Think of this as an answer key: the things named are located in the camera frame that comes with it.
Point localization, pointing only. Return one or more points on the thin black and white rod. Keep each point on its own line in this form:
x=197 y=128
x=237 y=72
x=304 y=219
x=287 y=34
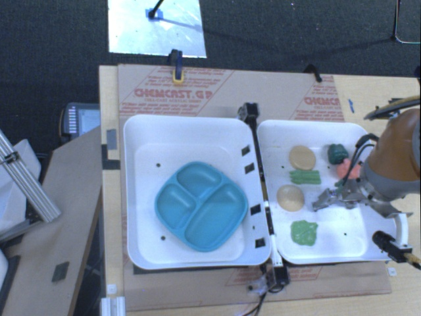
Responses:
x=260 y=163

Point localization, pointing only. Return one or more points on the beige toy bread roll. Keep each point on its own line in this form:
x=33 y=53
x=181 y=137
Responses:
x=290 y=197

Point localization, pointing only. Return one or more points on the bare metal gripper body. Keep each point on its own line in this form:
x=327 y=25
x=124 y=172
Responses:
x=352 y=194

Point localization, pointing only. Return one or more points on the black cylinder on white bracket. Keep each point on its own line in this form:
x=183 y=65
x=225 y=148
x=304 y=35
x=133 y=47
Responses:
x=391 y=244

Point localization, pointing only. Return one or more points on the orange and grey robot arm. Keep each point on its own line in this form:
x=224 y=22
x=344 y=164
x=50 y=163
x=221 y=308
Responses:
x=396 y=153

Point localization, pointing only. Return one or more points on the green toy beans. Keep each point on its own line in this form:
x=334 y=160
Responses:
x=305 y=177

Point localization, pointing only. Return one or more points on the tan round biscuit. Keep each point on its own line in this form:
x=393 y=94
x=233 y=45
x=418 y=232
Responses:
x=302 y=157

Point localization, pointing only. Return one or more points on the green toy lettuce leaf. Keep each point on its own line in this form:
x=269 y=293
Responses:
x=304 y=232

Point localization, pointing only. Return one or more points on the orange pink toy food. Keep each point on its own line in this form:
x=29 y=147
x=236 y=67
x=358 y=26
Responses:
x=344 y=169

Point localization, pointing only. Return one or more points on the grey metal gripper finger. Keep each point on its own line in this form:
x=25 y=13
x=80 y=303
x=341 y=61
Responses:
x=326 y=193
x=320 y=204

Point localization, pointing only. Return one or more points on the white plastic tray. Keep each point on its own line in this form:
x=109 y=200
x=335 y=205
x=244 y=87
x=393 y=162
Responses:
x=184 y=137
x=332 y=235

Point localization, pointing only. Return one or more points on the blue divided plate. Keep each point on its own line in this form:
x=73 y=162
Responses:
x=200 y=206

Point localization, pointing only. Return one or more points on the dark green toy pepper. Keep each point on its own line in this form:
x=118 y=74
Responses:
x=337 y=153

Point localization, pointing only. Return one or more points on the brown cardboard board red print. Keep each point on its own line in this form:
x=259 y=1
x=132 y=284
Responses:
x=210 y=87

